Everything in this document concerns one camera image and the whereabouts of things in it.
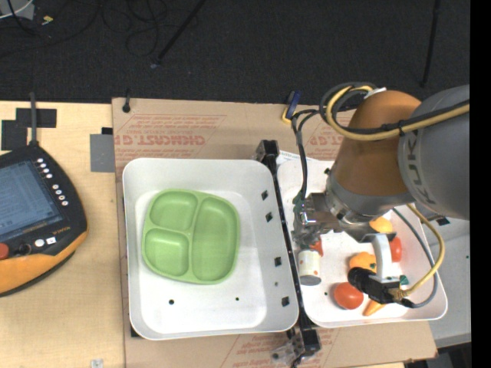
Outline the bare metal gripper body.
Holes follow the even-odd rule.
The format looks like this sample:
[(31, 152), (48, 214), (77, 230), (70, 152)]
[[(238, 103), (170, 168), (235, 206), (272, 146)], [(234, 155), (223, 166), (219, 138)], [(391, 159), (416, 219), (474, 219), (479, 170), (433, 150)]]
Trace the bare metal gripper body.
[(323, 192), (309, 194), (301, 203), (301, 225), (308, 229), (308, 237), (314, 230), (320, 230), (321, 234), (328, 232), (346, 232), (357, 242), (368, 242), (368, 235), (379, 233), (379, 231), (366, 218), (346, 218), (341, 208), (328, 206), (330, 197)]

